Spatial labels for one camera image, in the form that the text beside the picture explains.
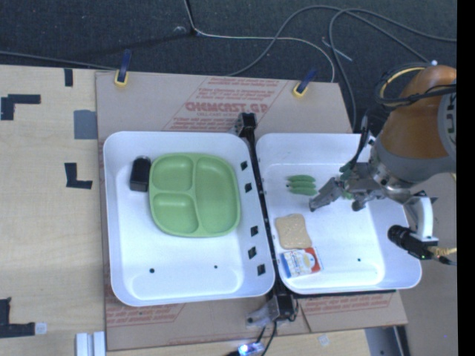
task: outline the green plate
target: green plate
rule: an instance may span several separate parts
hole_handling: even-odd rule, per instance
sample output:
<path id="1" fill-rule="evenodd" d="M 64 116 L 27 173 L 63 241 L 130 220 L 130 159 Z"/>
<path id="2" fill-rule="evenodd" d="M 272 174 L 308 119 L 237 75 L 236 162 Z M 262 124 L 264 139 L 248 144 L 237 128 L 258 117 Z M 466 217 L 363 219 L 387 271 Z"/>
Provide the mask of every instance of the green plate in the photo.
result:
<path id="1" fill-rule="evenodd" d="M 235 172 L 220 157 L 161 156 L 151 165 L 148 193 L 155 224 L 167 234 L 221 236 L 235 229 L 240 220 Z"/>

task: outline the blue clip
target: blue clip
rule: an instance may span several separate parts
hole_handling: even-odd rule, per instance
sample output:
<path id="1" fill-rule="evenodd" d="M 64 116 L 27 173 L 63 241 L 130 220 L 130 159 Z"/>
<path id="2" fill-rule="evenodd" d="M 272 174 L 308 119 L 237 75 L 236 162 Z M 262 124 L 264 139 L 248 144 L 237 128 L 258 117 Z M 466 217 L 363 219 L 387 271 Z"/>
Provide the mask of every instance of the blue clip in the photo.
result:
<path id="1" fill-rule="evenodd" d="M 307 92 L 308 84 L 316 77 L 316 75 L 317 70 L 315 68 L 311 69 L 302 82 L 298 83 L 292 90 L 294 96 L 301 98 Z"/>
<path id="2" fill-rule="evenodd" d="M 117 70 L 116 76 L 114 77 L 114 83 L 116 86 L 124 87 L 127 85 L 128 81 L 128 66 L 131 63 L 132 52 L 129 49 L 125 49 L 124 55 L 122 57 L 122 64 L 120 69 Z"/>

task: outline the dark floor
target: dark floor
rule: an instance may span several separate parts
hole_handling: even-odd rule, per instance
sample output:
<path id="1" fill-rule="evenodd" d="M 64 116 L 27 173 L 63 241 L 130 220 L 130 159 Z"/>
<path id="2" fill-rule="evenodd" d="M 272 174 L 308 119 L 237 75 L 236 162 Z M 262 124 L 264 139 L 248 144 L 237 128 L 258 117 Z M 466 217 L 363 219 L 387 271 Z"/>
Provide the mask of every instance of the dark floor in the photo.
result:
<path id="1" fill-rule="evenodd" d="M 315 80 L 340 84 L 355 131 L 384 72 L 432 60 L 456 67 L 457 0 L 189 0 L 189 8 L 194 25 L 184 0 L 0 0 L 0 63 L 117 68 L 128 48 L 131 70 L 145 72 L 301 79 L 315 67 Z M 211 37 L 272 38 L 281 28 L 299 41 L 265 51 L 270 39 Z M 344 55 L 336 59 L 330 42 Z M 373 134 L 386 115 L 372 111 Z"/>

